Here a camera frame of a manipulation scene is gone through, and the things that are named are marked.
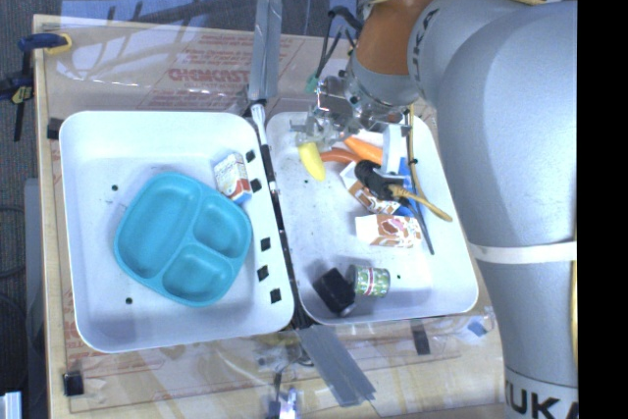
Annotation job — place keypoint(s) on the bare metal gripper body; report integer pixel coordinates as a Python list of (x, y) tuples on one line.
[(341, 105)]

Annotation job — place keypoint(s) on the black can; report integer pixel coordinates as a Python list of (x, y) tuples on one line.
[(334, 290)]

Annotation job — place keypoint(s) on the small white and orange carton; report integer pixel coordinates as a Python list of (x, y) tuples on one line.
[(231, 176)]

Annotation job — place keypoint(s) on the orange carrot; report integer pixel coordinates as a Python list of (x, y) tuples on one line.
[(365, 148)]

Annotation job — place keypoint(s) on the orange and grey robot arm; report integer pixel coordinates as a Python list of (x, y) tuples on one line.
[(490, 137)]

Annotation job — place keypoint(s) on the white plastic tray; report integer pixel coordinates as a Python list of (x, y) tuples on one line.
[(147, 142), (319, 230)]

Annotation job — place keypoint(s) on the blue packet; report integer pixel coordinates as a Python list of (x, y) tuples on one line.
[(408, 172)]

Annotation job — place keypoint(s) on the blue divided plate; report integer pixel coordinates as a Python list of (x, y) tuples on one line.
[(176, 235)]

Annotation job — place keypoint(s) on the yellow banana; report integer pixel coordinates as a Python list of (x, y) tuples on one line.
[(314, 164)]

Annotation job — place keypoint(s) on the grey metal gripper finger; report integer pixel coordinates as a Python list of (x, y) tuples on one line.
[(329, 140), (305, 128)]

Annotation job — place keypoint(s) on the orange sausage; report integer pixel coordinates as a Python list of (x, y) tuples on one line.
[(338, 155)]

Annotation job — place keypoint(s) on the brown cardboard board, red print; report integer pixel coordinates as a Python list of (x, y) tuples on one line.
[(122, 78)]

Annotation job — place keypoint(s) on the white and orange packet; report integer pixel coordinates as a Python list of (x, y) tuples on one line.
[(364, 200)]

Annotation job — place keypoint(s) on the green can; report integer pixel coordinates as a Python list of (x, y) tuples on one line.
[(372, 280)]

